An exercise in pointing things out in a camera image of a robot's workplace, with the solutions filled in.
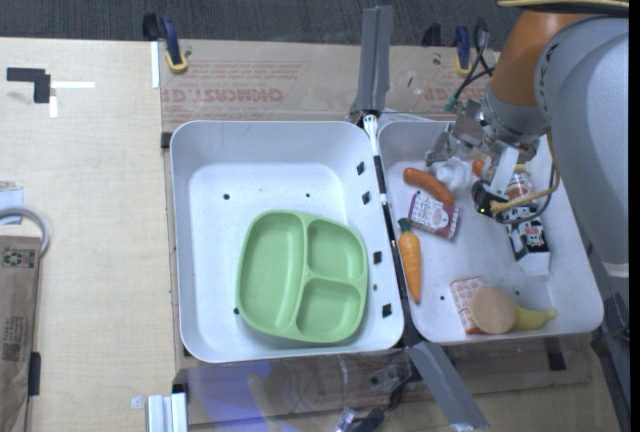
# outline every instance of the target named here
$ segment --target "banana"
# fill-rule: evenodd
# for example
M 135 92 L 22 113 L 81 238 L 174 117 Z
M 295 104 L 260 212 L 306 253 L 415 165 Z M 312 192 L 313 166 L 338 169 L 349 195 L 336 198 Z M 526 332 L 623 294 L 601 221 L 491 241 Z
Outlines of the banana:
M 547 311 L 538 311 L 536 309 L 527 309 L 520 306 L 516 306 L 516 323 L 512 330 L 530 330 L 539 329 L 547 320 L 554 318 L 557 315 L 555 309 L 548 309 Z

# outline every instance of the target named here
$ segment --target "green divided plate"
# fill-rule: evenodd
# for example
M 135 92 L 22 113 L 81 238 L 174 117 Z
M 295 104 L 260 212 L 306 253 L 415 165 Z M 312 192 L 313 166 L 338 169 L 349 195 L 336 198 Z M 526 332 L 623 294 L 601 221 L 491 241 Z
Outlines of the green divided plate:
M 247 231 L 238 311 L 264 333 L 334 343 L 360 325 L 367 279 L 366 248 L 353 229 L 317 215 L 272 210 Z

